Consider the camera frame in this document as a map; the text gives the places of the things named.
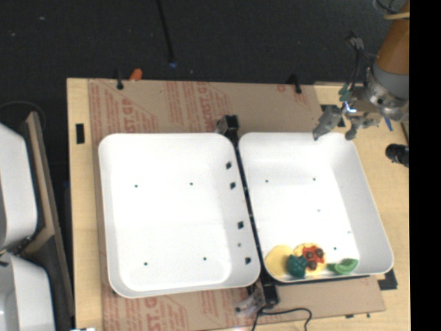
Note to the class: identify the green pea pod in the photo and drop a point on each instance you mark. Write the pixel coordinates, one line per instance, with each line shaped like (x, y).
(344, 266)

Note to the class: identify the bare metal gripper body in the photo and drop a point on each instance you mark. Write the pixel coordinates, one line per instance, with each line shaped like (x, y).
(377, 102)

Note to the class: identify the white plastic tray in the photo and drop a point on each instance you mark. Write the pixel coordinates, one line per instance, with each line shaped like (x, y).
(175, 216)
(303, 202)

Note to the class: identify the thin black rod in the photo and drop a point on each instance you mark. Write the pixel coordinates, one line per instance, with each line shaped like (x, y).
(252, 219)

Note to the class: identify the brown cardboard board red print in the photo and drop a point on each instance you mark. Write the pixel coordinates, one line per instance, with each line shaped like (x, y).
(193, 105)

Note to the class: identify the yellow round biscuit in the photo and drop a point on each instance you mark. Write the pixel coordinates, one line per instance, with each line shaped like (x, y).
(276, 260)

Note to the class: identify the dark green broccoli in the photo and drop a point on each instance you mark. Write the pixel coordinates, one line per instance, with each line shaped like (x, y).
(297, 265)

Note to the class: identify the yellow and red pizza slice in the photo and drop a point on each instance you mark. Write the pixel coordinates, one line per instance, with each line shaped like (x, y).
(313, 253)

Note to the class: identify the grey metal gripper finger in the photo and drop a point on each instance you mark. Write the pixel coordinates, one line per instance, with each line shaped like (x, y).
(325, 121)
(355, 128)

